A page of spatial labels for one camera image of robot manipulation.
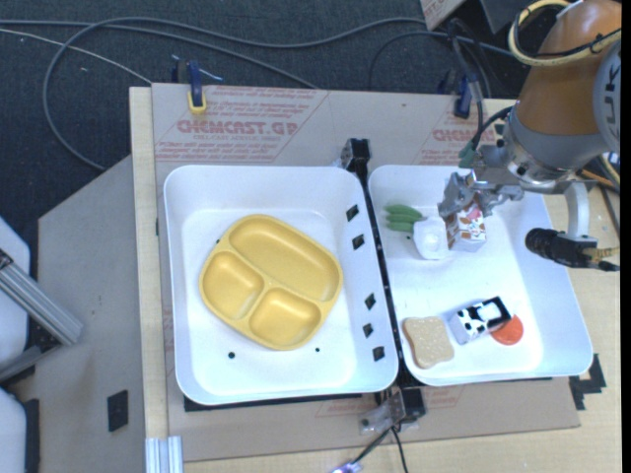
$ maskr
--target tomato slice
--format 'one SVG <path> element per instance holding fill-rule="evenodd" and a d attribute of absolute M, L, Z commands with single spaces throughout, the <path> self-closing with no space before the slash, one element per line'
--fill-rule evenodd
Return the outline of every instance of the tomato slice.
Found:
<path fill-rule="evenodd" d="M 519 317 L 513 315 L 500 329 L 492 331 L 491 336 L 501 344 L 515 345 L 524 336 L 524 324 Z"/>

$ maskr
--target yellow plate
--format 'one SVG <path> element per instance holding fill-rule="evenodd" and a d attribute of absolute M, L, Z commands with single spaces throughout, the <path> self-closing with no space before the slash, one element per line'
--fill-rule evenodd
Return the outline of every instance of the yellow plate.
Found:
<path fill-rule="evenodd" d="M 292 226 L 265 215 L 234 223 L 199 276 L 206 306 L 261 345 L 296 349 L 322 326 L 342 289 L 333 254 Z"/>

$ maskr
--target wooden table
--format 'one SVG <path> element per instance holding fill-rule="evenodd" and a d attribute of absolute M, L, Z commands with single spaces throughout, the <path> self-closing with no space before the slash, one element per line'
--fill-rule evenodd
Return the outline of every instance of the wooden table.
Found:
<path fill-rule="evenodd" d="M 130 91 L 132 158 L 139 267 L 143 387 L 147 439 L 170 435 L 165 376 L 165 346 L 160 286 L 160 258 L 156 237 L 157 200 L 153 147 L 151 89 Z M 615 224 L 602 191 L 590 193 L 591 235 L 598 246 L 619 244 Z M 619 213 L 619 198 L 613 197 Z M 567 224 L 563 198 L 546 198 L 555 227 Z M 576 429 L 444 439 L 406 443 L 409 471 L 621 471 L 620 274 L 570 270 L 603 370 L 606 388 L 586 397 Z M 186 472 L 325 473 L 357 456 L 361 448 L 337 448 L 248 458 L 185 463 Z M 402 471 L 394 444 L 384 443 L 363 461 L 364 471 Z"/>

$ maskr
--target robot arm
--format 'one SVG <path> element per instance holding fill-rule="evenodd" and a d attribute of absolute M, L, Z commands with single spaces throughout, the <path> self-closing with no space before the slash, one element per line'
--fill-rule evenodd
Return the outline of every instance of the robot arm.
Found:
<path fill-rule="evenodd" d="M 545 6 L 562 10 L 539 52 L 528 56 L 519 26 Z M 473 197 L 489 216 L 525 191 L 564 194 L 568 231 L 533 230 L 526 246 L 566 266 L 619 269 L 595 257 L 597 240 L 586 236 L 587 192 L 594 183 L 573 174 L 603 153 L 620 153 L 621 15 L 621 4 L 610 0 L 543 0 L 520 13 L 509 45 L 530 72 L 515 105 L 490 118 L 507 118 L 496 145 L 478 149 L 474 138 L 463 150 L 460 167 L 469 172 L 450 177 L 438 205 L 443 219 Z"/>

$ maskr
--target bread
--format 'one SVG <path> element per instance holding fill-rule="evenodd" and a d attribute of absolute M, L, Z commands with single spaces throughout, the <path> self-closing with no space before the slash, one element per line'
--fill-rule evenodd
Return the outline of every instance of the bread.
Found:
<path fill-rule="evenodd" d="M 447 327 L 440 317 L 407 318 L 403 321 L 403 331 L 420 368 L 428 369 L 454 357 Z"/>

